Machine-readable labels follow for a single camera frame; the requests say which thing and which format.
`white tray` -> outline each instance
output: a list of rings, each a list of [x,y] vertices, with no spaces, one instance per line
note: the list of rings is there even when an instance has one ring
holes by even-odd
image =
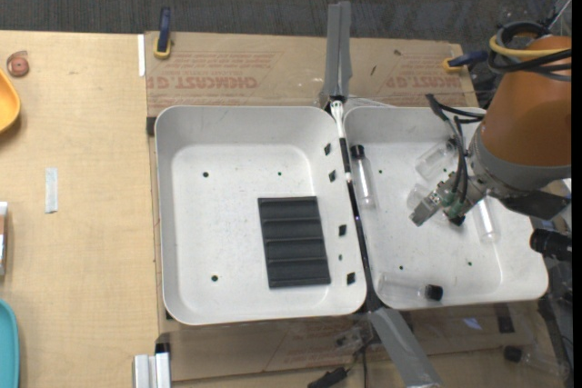
[[[500,227],[500,239],[484,244],[471,210],[461,227],[437,215],[420,227],[408,218],[406,199],[415,184],[433,190],[445,180],[426,180],[416,159],[439,141],[447,129],[428,108],[357,107],[344,120],[349,145],[361,144],[375,174],[377,209],[361,209],[374,286],[380,299],[396,309],[537,299],[547,289],[547,268],[529,246],[529,219],[489,199]],[[476,125],[465,125],[469,141]],[[387,278],[382,285],[383,276]],[[443,287],[440,302],[418,299],[426,284]]]
[[[340,315],[362,305],[366,281],[328,114],[315,107],[170,107],[157,117],[156,153],[164,302],[177,321]],[[294,196],[317,197],[331,284],[270,289],[257,199]],[[356,280],[348,284],[351,273]]]

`blue plate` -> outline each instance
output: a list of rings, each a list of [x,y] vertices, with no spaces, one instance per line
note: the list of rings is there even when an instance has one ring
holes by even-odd
[[[20,349],[15,313],[0,299],[0,388],[18,388],[19,374]]]

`yellow bowl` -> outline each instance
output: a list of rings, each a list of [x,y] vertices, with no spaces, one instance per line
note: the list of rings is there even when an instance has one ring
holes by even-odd
[[[0,69],[0,133],[7,130],[20,114],[20,98],[8,76]]]

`yellow cable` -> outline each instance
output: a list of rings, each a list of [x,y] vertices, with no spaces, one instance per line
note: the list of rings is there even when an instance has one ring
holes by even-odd
[[[547,50],[523,50],[523,49],[509,49],[503,47],[497,43],[497,37],[491,36],[489,39],[489,47],[498,54],[509,56],[509,57],[523,57],[523,58],[536,58],[542,57],[544,55],[555,54],[557,52],[562,52],[568,49],[547,49]]]

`wooden table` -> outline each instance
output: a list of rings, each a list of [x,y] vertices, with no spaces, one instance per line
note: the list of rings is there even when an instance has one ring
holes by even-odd
[[[14,78],[17,124],[0,135],[0,200],[9,203],[8,270],[21,387],[129,387],[134,355],[158,336],[146,85],[136,35],[0,32],[0,60],[29,53]],[[45,213],[45,169],[58,170],[58,210]],[[543,322],[532,329],[549,347]],[[448,387],[560,386],[499,351],[432,356]],[[322,371],[181,386],[305,386]],[[372,386],[402,386],[372,363]],[[361,369],[339,386],[362,386]]]

